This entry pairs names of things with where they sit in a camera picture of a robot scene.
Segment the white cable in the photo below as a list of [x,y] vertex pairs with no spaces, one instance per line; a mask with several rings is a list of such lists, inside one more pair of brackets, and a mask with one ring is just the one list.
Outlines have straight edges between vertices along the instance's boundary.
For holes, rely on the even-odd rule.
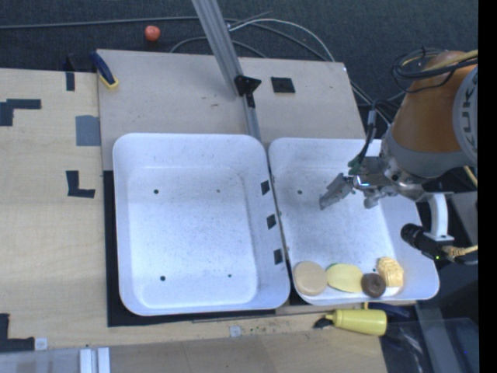
[[254,19],[252,21],[247,21],[247,22],[244,22],[242,23],[241,25],[238,25],[238,26],[234,26],[234,27],[230,27],[228,26],[228,30],[230,32],[233,32],[235,30],[238,30],[238,29],[241,29],[242,27],[245,27],[247,25],[250,25],[251,23],[258,23],[258,22],[276,22],[276,23],[284,23],[285,25],[291,25],[291,26],[295,26],[297,27],[298,29],[301,29],[303,30],[304,32],[306,33],[309,33],[311,36],[313,36],[319,44],[321,44],[321,47],[323,47],[323,49],[326,51],[326,54],[329,56],[329,58],[334,62],[335,61],[335,58],[332,56],[332,53],[329,52],[328,48],[326,47],[326,45],[322,42],[322,40],[317,37],[314,33],[312,33],[309,29],[306,29],[304,28],[303,26],[301,25],[298,25],[296,23],[292,23],[292,22],[288,22],[288,21],[282,21],[281,19],[274,19],[274,18],[260,18],[260,19]]

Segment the metal bar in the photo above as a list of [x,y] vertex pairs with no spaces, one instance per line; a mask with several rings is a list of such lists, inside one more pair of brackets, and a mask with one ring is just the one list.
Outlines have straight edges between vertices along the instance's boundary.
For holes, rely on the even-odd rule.
[[[243,75],[242,67],[238,56],[235,52],[235,47],[231,41],[226,22],[223,19],[217,0],[192,0],[196,13],[200,18],[203,31],[209,41],[210,48],[216,57],[217,64],[221,70],[224,80],[232,92],[239,97],[238,90],[235,85],[235,78],[238,75]],[[255,109],[251,108],[245,99],[244,111],[245,120],[247,122],[248,133],[260,140],[259,123]]]

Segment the orange ball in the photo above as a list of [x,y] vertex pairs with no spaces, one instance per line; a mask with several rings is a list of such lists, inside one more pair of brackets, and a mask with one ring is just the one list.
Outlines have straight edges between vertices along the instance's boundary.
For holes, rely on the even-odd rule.
[[161,30],[157,26],[149,25],[145,28],[145,39],[148,41],[157,41],[161,36]]

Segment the empty white tray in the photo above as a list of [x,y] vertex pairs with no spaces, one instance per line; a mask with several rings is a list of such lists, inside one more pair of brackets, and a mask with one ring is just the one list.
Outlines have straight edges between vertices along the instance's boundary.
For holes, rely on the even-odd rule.
[[[357,191],[340,202],[319,208],[319,196],[339,173],[347,175],[347,162],[361,150],[364,140],[279,138],[269,146],[276,203],[292,269],[301,261],[314,261],[324,269],[332,263],[357,265],[364,274],[374,272],[377,259],[389,256],[404,268],[404,286],[387,288],[381,298],[363,292],[348,293],[331,287],[317,296],[300,296],[313,305],[371,301],[415,301],[433,297],[439,289],[435,264],[401,239],[401,228],[420,225],[416,205],[397,195],[366,209]],[[380,140],[368,148],[378,156]]]
[[119,291],[138,315],[274,309],[290,293],[267,155],[248,135],[113,146]]

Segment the yellow cylinder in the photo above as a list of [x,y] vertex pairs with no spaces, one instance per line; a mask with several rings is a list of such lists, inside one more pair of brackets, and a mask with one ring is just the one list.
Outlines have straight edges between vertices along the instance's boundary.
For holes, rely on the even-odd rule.
[[387,314],[381,309],[337,309],[326,318],[353,332],[383,336],[387,331]]

